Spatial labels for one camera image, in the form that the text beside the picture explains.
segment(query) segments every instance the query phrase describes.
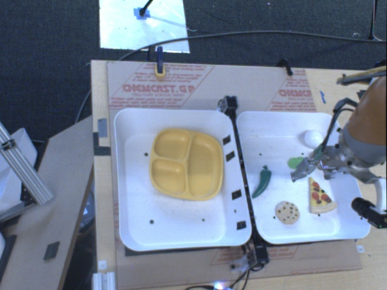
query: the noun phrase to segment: pizza slice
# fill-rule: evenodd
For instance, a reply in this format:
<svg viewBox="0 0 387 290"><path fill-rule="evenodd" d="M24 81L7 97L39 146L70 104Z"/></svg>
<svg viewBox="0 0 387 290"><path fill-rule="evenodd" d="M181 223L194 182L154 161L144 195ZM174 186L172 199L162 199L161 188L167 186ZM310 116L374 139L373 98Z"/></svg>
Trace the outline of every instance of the pizza slice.
<svg viewBox="0 0 387 290"><path fill-rule="evenodd" d="M337 207L337 203L320 188L318 182L309 177L309 212L312 214L328 213Z"/></svg>

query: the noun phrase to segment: black fabric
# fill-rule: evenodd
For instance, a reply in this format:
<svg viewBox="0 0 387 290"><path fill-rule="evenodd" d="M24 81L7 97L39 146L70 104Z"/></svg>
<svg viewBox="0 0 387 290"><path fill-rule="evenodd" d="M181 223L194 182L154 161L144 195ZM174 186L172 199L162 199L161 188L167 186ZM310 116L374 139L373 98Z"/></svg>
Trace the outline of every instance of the black fabric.
<svg viewBox="0 0 387 290"><path fill-rule="evenodd" d="M292 30L367 39L372 0L183 0L190 36L241 30ZM99 47L99 0L0 0L0 121L44 140L71 126L90 89L92 59L118 59ZM386 39L386 0L376 36ZM367 69L386 58L385 44L305 36L193 40L190 54L166 62ZM131 60L146 60L140 53ZM89 115L90 102L82 117Z"/></svg>

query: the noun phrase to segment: yellow plate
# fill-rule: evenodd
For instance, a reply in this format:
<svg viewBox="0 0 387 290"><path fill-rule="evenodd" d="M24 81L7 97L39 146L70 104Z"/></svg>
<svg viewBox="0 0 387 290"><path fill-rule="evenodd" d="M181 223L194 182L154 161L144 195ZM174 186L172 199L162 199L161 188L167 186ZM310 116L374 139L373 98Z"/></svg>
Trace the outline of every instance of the yellow plate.
<svg viewBox="0 0 387 290"><path fill-rule="evenodd" d="M211 199L222 186L222 147L208 134L165 129L153 142L149 173L153 186L169 196Z"/></svg>

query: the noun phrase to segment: wooden surface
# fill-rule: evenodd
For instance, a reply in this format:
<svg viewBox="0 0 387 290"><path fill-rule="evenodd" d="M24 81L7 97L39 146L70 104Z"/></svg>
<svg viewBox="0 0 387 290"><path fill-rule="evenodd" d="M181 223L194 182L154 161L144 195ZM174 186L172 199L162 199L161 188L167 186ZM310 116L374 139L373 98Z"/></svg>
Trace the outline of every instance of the wooden surface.
<svg viewBox="0 0 387 290"><path fill-rule="evenodd" d="M4 230L4 236L17 238L0 290L62 289L93 178L91 130L87 118L49 140L39 174L54 199ZM56 257L45 261L47 245L55 242Z"/></svg>
<svg viewBox="0 0 387 290"><path fill-rule="evenodd" d="M308 82L312 91L316 109L319 112L331 114L336 102L344 97L358 100L356 92L365 89L364 85L337 86L336 79L343 73L351 74L354 71L306 69ZM106 62L92 62L92 86L93 86L93 122L94 132L97 132L98 119L109 118L108 91ZM324 94L326 103L323 103L321 93ZM341 126L345 124L350 115L344 112L339 118ZM100 138L100 145L109 146L109 135ZM97 215L97 259L107 260L106 271L115 271L115 244L112 186L111 186L111 159L108 156L95 157L96 176L96 215ZM386 166L373 168L374 173L386 176ZM376 193L373 186L360 185L364 198L375 201ZM364 247L361 254L363 269L356 271L329 272L323 274L293 275L264 279L252 278L246 289L385 289L387 276L384 264L387 261L387 237L385 230L371 228L370 234L357 241ZM235 286L241 289L243 282ZM187 286L165 287L161 289L183 290Z"/></svg>

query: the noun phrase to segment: white egg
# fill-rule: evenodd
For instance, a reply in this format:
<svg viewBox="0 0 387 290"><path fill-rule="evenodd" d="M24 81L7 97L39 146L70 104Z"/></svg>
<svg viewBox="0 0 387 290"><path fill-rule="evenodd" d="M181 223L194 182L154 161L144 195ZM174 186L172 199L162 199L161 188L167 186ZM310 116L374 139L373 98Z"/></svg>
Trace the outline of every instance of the white egg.
<svg viewBox="0 0 387 290"><path fill-rule="evenodd" d="M310 148L316 148L323 141L322 134L316 130L306 131L304 135L305 144Z"/></svg>

